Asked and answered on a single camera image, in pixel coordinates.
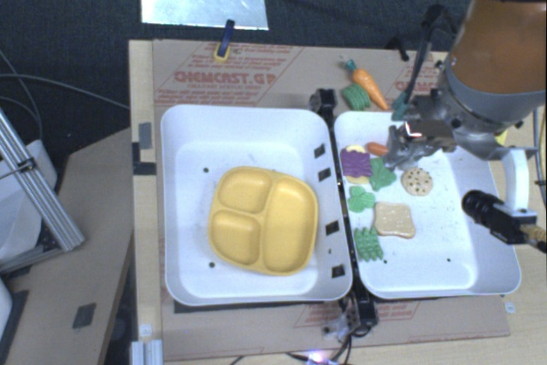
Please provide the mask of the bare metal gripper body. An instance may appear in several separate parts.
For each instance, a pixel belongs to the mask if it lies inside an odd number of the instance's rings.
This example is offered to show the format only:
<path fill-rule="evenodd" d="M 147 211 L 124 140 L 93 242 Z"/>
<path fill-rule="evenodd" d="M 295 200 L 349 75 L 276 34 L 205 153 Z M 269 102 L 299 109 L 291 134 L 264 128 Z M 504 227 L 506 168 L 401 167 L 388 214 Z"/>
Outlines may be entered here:
<path fill-rule="evenodd" d="M 481 160 L 500 160 L 509 153 L 495 136 L 524 120 L 537 108 L 537 93 L 497 94 L 484 91 L 435 91 L 416 97 L 403 124 L 403 141 L 427 143 L 432 154 L 461 148 Z"/>

